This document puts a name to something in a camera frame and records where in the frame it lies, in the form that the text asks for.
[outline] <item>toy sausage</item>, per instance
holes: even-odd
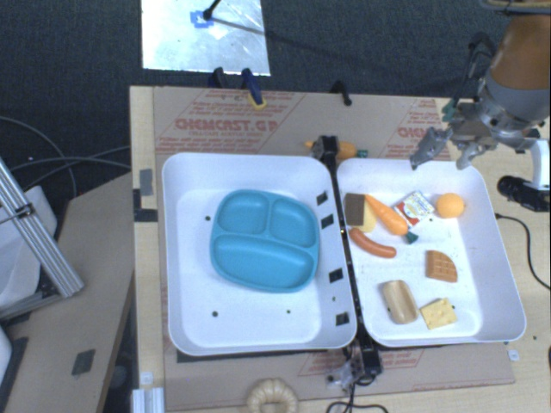
[[[348,234],[355,244],[367,251],[369,254],[384,258],[396,257],[395,248],[374,242],[370,238],[367,238],[366,235],[357,228],[352,228],[348,231]]]
[[[371,206],[373,212],[377,215],[386,228],[396,236],[405,236],[408,232],[407,222],[396,213],[390,206],[379,202],[372,195],[366,194],[365,200]]]

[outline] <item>blue clamp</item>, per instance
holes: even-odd
[[[260,86],[258,85],[257,79],[252,74],[251,69],[243,69],[241,71],[241,77],[243,77],[243,85],[241,86],[241,88],[244,89],[246,87],[249,90],[248,98],[252,107],[254,107],[256,110],[262,110],[263,108],[265,108],[266,101],[262,96]]]
[[[205,29],[210,26],[214,26],[213,20],[205,20],[203,18],[203,11],[202,10],[194,10],[189,13],[189,19],[191,20],[191,23],[198,29]]]

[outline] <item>black cable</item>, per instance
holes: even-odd
[[[551,15],[551,3],[524,0],[479,0],[479,5],[505,15]]]
[[[99,159],[97,157],[80,157],[80,156],[67,156],[67,157],[49,157],[47,159],[38,159],[36,161],[31,161],[27,163],[22,163],[21,165],[17,165],[11,169],[9,169],[11,172],[18,171],[21,169],[25,169],[27,167],[32,167],[33,165],[37,165],[40,163],[51,163],[51,162],[90,162],[90,163],[105,163],[106,165],[113,165],[114,167],[121,167],[123,169],[130,170],[132,167],[130,165],[127,165],[125,163],[118,163],[114,161],[106,161],[105,159]]]
[[[30,132],[36,134],[40,138],[44,139],[55,151],[59,154],[60,157],[65,157],[65,154],[59,149],[55,143],[49,139],[43,132],[41,132],[39,129],[34,128],[33,126],[30,126],[29,124],[25,124],[24,122],[21,122],[19,120],[14,120],[12,118],[8,118],[7,116],[0,115],[0,121],[8,122],[10,124],[13,124],[15,126],[19,126],[21,128],[25,128],[29,130]],[[77,197],[77,181],[75,180],[75,175],[72,172],[72,169],[69,169],[69,176],[71,177],[71,183],[72,183],[72,193],[73,197]]]
[[[513,222],[517,222],[518,224],[523,226],[524,230],[526,231],[526,256],[528,258],[528,266],[530,268],[530,272],[532,273],[532,275],[534,275],[534,278],[538,281],[538,283],[540,283],[543,287],[545,287],[546,289],[551,291],[551,287],[545,281],[540,279],[540,277],[537,276],[537,274],[534,270],[534,266],[532,265],[532,255],[531,255],[531,252],[530,252],[531,237],[530,237],[530,230],[529,230],[528,226],[522,220],[514,218],[514,217],[504,216],[504,215],[498,214],[498,213],[495,213],[495,216],[496,216],[497,220],[500,220],[500,219],[512,220]]]
[[[479,49],[479,46],[484,46],[489,53],[482,52]],[[465,85],[467,84],[467,81],[471,79],[472,75],[474,74],[474,69],[476,67],[476,61],[478,57],[480,55],[483,55],[491,59],[495,54],[496,50],[497,50],[496,46],[493,44],[493,41],[486,33],[477,32],[475,35],[473,35],[473,38],[468,43],[468,56],[467,56],[467,61],[465,63],[465,68],[463,70],[463,74],[461,76],[461,82],[457,86],[457,89],[455,90],[455,93],[452,96],[453,107],[457,107],[459,100],[462,98]]]
[[[107,150],[107,151],[102,151],[101,153],[96,153],[94,155],[91,155],[89,157],[102,157],[102,156],[107,156],[109,154],[113,154],[113,153],[118,153],[119,151],[126,151],[126,150],[129,150],[130,147],[128,145],[126,146],[123,146],[123,147],[118,147],[118,148],[114,148],[114,149],[111,149],[111,150]],[[34,181],[32,181],[31,183],[29,183],[28,185],[26,185],[23,190],[28,190],[29,188],[33,187],[34,185],[38,184],[39,182],[42,182],[44,181],[45,179],[47,179],[48,177],[50,176],[53,176],[55,175],[56,173],[59,173],[60,171],[63,171],[63,170],[68,170],[70,167],[72,167],[73,165],[77,165],[79,163],[82,163],[82,161],[74,161],[74,162],[71,162],[71,163],[67,163],[61,167],[58,167],[57,169],[54,169],[52,171],[49,171],[47,172],[45,175],[39,177],[38,179],[35,179]]]
[[[359,410],[380,409],[384,413],[388,413],[388,410],[380,404],[354,404],[355,391],[356,391],[356,384],[354,384],[350,388],[350,397],[349,397],[348,402],[336,401],[334,403],[331,403],[327,406],[327,410],[325,411],[325,413],[331,413],[331,410],[333,409],[333,407],[337,407],[338,405],[342,405],[343,407],[345,407],[344,410],[341,413],[352,413],[352,409],[359,409]]]

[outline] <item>tray hinge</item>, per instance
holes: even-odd
[[[348,233],[344,221],[343,205],[338,187],[337,179],[337,153],[338,139],[336,136],[320,136],[312,146],[311,156],[318,159],[331,175],[331,183],[335,194],[335,206],[337,208],[338,224],[340,227],[341,236],[343,238],[344,256],[346,257],[346,266],[350,279],[350,289],[354,300],[354,308],[356,311],[358,330],[356,332],[357,345],[362,359],[363,373],[356,381],[361,378],[374,378],[382,372],[382,361],[379,356],[378,344],[369,335],[362,316],[362,305],[360,303],[359,293],[356,284],[356,276],[354,274],[354,265],[352,263],[352,255],[350,253],[350,245],[348,242]]]

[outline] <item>blue tape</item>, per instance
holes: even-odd
[[[202,10],[194,10],[190,12],[189,19],[191,20],[192,24],[198,29],[205,29],[210,26],[214,26],[214,21],[212,20],[207,21],[203,18]]]

